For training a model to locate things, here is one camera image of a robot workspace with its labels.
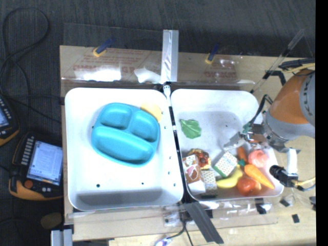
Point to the yellow round biscuit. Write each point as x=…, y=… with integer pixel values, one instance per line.
x=153, y=109

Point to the brown and white carton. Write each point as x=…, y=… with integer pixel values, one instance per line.
x=192, y=173

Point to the orange round fruit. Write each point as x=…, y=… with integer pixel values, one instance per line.
x=245, y=186

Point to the green lettuce leaf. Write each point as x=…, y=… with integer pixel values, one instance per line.
x=191, y=129

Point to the green and white carton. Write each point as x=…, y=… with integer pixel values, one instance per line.
x=225, y=164

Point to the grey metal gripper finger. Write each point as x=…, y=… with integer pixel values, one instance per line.
x=232, y=140
x=242, y=143

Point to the large orange carrot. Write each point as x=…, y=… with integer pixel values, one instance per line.
x=257, y=175

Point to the small white patterned carton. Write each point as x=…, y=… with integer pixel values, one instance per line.
x=209, y=180

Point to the blue divided plate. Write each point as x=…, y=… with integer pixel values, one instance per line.
x=123, y=140

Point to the brown toy pizza slice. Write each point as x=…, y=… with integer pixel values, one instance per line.
x=201, y=156

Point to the black cylinder on white bracket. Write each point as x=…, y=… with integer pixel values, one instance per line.
x=282, y=175

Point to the brown cardboard board, red print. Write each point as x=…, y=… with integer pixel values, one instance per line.
x=143, y=227

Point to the pink toy food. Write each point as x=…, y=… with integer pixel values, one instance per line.
x=257, y=158

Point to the brown oval object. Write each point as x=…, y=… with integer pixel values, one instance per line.
x=51, y=220

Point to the white plastic tray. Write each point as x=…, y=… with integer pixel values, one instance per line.
x=217, y=104
x=115, y=186

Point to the yellow banana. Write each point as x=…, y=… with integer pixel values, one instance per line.
x=229, y=181

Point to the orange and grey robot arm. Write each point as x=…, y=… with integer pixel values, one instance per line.
x=288, y=106

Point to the small orange carrot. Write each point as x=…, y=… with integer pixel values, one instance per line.
x=242, y=154

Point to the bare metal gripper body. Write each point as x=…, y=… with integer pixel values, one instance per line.
x=258, y=138

